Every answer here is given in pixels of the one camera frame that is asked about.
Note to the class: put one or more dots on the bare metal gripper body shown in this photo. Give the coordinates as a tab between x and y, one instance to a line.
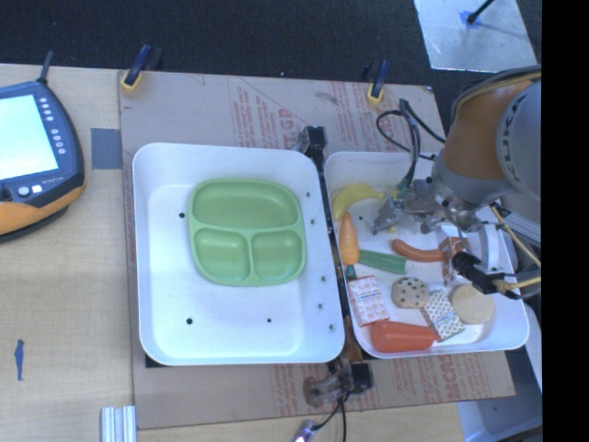
425	201

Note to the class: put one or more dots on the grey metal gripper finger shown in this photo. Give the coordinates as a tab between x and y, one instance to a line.
386	214
430	226

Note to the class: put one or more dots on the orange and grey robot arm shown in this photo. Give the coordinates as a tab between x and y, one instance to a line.
478	127

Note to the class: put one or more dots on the orange sausage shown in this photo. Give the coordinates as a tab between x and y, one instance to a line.
416	252

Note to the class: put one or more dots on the orange and white carton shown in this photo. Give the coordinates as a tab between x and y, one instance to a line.
451	253

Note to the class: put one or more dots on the yellow banana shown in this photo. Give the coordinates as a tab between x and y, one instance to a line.
352	194

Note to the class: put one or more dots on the small orange carrot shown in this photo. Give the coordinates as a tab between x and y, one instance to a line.
349	240

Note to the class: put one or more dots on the green and white leek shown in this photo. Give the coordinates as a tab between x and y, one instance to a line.
382	261

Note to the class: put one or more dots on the thin black and white rod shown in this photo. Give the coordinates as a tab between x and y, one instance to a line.
333	242

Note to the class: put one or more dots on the beige biscuit with dark dots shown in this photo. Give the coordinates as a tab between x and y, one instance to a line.
409	293

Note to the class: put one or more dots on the orange patterned white packet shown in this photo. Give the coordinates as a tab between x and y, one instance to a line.
367	299
444	318

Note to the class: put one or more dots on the plain round beige biscuit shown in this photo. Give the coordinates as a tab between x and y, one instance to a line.
474	304

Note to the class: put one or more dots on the large orange cone carrot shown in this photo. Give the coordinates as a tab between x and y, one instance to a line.
400	336

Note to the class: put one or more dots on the white plastic tray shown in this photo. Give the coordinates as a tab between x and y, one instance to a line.
230	320
501	329

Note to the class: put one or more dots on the green divided plate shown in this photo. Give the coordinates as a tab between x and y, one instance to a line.
246	210

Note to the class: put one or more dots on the brown cardboard board red print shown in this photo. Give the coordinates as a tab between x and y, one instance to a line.
193	108

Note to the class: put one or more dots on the black cylinder on white bracket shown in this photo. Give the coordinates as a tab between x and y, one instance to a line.
485	279

